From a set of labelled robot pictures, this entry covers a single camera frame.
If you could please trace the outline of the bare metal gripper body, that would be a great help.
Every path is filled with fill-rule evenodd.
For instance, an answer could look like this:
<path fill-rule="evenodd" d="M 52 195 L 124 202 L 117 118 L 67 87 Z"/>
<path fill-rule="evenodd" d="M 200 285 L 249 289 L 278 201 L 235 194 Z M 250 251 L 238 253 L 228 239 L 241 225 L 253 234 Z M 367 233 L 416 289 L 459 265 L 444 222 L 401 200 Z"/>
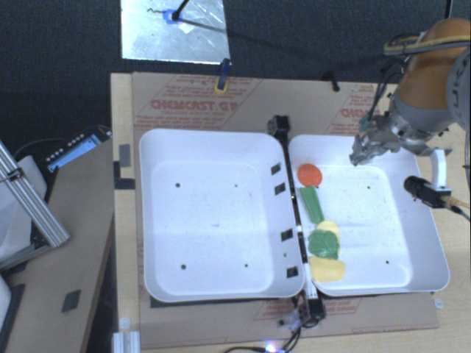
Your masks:
<path fill-rule="evenodd" d="M 439 124 L 431 118 L 407 121 L 401 115 L 365 115 L 359 121 L 358 136 L 364 150 L 381 146 L 385 153 L 405 149 L 416 156 L 426 156 L 432 151 L 427 142 L 438 132 Z"/>

